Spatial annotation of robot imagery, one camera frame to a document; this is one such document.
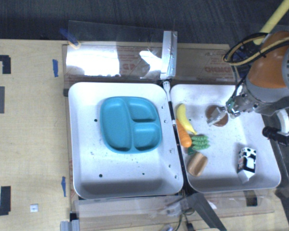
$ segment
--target brown round object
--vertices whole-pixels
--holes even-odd
[[[211,118],[212,113],[214,112],[214,110],[219,107],[218,105],[210,105],[207,110],[206,110],[206,117],[207,119]],[[214,123],[213,125],[217,126],[217,127],[222,127],[225,126],[228,122],[228,114],[226,114],[219,122]]]

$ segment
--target black bracket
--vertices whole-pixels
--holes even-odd
[[[1,187],[0,216],[8,215],[11,211],[11,187]]]
[[[2,73],[11,73],[11,58],[9,55],[0,55],[0,62],[2,62]]]

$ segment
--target toy milk carton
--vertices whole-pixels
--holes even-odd
[[[239,151],[237,174],[242,183],[246,183],[255,174],[256,151],[249,147],[244,147]]]

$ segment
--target wooden table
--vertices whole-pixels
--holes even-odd
[[[11,186],[11,211],[0,216],[0,231],[59,230],[71,209],[63,96],[62,46],[66,41],[0,40],[0,55],[11,57],[11,74],[2,74],[5,111],[0,114],[0,187]],[[58,61],[54,76],[53,59]],[[66,178],[66,197],[61,185]],[[280,200],[273,213],[221,218],[228,230],[289,230]],[[30,205],[38,204],[38,212]],[[207,229],[202,220],[197,230]],[[159,230],[162,225],[119,230]],[[182,223],[179,230],[186,230]]]

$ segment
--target white plastic tray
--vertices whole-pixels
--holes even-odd
[[[187,173],[189,184],[198,192],[227,192],[251,189],[270,189],[281,180],[270,141],[262,135],[264,123],[258,113],[243,113],[231,119],[224,127],[206,122],[205,111],[209,105],[224,106],[232,95],[234,86],[228,85],[175,85],[171,89],[174,112],[179,104],[186,105],[186,115],[199,134],[209,137],[210,147],[201,153],[208,164],[199,177]],[[256,172],[249,182],[242,184],[236,168],[238,152],[243,147],[257,151]],[[185,166],[190,156],[182,147]]]
[[[143,97],[156,107],[162,141],[140,154],[119,154],[104,144],[100,107],[106,98]],[[154,84],[77,83],[68,93],[74,188],[85,199],[171,195],[183,186],[165,91]]]

